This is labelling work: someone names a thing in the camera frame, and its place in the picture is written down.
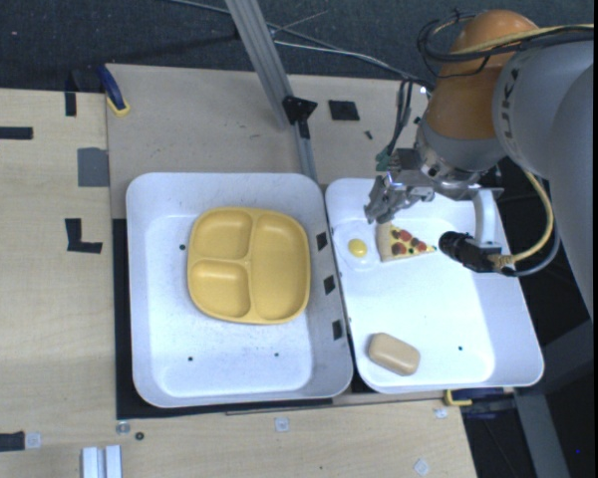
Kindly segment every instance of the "yellow cable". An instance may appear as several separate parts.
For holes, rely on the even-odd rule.
[[[584,24],[584,25],[575,25],[576,27],[583,27],[588,29],[593,29],[594,25],[591,24]],[[557,27],[543,27],[534,30],[526,30],[524,32],[517,32],[515,34],[507,34],[506,36],[497,37],[495,39],[491,39],[489,41],[485,41],[484,43],[477,44],[475,46],[470,46],[469,48],[463,48],[462,50],[458,50],[455,52],[451,52],[451,55],[461,55],[464,53],[474,53],[489,50],[490,48],[494,48],[496,46],[502,46],[505,44],[512,44],[522,39],[527,39],[530,37],[534,37],[540,34],[544,34],[545,32],[553,32],[561,30],[566,32],[570,26],[557,26]]]
[[[547,241],[549,240],[549,236],[551,235],[551,232],[554,228],[554,213],[553,213],[553,210],[551,209],[551,202],[549,201],[549,196],[547,196],[547,192],[542,187],[540,182],[538,182],[538,179],[536,179],[536,177],[533,176],[532,173],[530,173],[526,170],[523,170],[523,172],[524,172],[525,176],[529,179],[529,182],[531,182],[531,185],[534,187],[534,189],[538,193],[540,201],[542,202],[542,204],[545,208],[545,214],[547,216],[547,224],[545,226],[545,231],[544,231],[542,237],[538,240],[538,242],[536,244],[534,244],[528,250],[525,250],[521,253],[516,253],[514,255],[499,255],[499,254],[489,255],[487,258],[494,264],[494,267],[496,267],[497,269],[502,269],[504,266],[508,266],[510,264],[515,264],[516,262],[519,262],[528,257],[531,257],[538,250],[540,250],[545,244],[547,244]]]

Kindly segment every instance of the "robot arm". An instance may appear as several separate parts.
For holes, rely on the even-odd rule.
[[[593,317],[593,27],[539,29],[516,13],[499,10],[466,19],[445,56],[448,62],[419,123],[414,148],[390,151],[386,175],[375,180],[365,207],[368,221],[388,221],[398,210],[440,193],[474,200],[482,223],[479,210],[486,205],[477,183],[509,156],[530,179],[549,180],[548,219],[553,207]],[[563,39],[563,30],[574,33]],[[456,58],[461,61],[449,63]],[[474,271],[500,270],[501,264],[489,259],[497,252],[480,239],[481,231],[482,225],[475,238],[446,235],[440,248]]]

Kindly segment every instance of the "dark floor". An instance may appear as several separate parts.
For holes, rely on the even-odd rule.
[[[223,0],[186,1],[225,7]],[[594,22],[594,0],[259,2],[271,23],[287,25],[316,15],[293,30],[430,81],[416,48],[417,34],[454,9],[506,8],[539,26]],[[308,44],[296,36],[284,39]],[[350,57],[282,46],[279,52],[288,73],[396,78],[394,72]],[[62,91],[73,72],[84,90],[98,90],[94,69],[108,62],[251,69],[230,18],[216,9],[157,0],[0,0],[0,88]],[[393,113],[387,109],[386,118],[393,119]],[[501,170],[505,195],[500,210],[509,241],[531,239],[534,230],[528,222],[540,221],[540,205],[512,164]],[[588,320],[564,254],[522,286],[542,345]],[[571,476],[595,476],[593,373],[551,393],[548,400]],[[531,478],[531,460],[513,409],[488,420],[466,416],[465,427],[480,478]]]

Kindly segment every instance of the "pizza slice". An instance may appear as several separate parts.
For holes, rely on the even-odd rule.
[[[377,248],[382,262],[418,257],[437,251],[436,246],[415,237],[392,221],[377,225]]]

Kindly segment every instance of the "yellow bowl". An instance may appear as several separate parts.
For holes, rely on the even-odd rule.
[[[188,243],[188,291],[207,315],[247,324],[297,317],[310,296],[303,227],[281,212],[218,207],[195,221]]]

